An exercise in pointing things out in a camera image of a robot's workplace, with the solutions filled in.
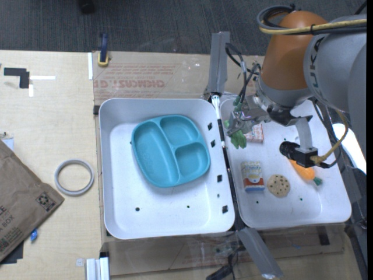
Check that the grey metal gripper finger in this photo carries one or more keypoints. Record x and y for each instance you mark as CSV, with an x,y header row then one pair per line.
x,y
246,126
232,127

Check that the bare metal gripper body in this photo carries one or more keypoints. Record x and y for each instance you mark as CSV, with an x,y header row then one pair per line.
x,y
253,115

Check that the green broccoli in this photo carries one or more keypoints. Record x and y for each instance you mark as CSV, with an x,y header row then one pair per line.
x,y
239,141

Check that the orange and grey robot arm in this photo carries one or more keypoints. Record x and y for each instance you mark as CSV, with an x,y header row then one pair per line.
x,y
291,57

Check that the white blue red carton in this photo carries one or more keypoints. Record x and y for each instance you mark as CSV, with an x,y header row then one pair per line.
x,y
252,175

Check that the blue divided plate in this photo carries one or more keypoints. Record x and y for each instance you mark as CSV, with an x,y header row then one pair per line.
x,y
170,150

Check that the tan chocolate chip biscuit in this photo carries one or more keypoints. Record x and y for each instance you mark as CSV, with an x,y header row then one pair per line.
x,y
278,185

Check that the orange carrot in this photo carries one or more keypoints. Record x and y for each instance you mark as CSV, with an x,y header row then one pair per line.
x,y
305,173

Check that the white plastic tray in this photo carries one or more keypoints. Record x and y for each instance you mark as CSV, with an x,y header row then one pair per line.
x,y
163,214
291,211

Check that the brown cardboard board red print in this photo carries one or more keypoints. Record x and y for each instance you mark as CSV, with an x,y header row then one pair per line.
x,y
140,80

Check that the brown paper bag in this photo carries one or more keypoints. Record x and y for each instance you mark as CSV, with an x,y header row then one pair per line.
x,y
20,191

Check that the small blue wrapper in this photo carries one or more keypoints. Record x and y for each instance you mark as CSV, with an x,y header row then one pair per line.
x,y
34,234

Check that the black cylinder on white bracket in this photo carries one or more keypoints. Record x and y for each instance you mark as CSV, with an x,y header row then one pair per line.
x,y
303,155

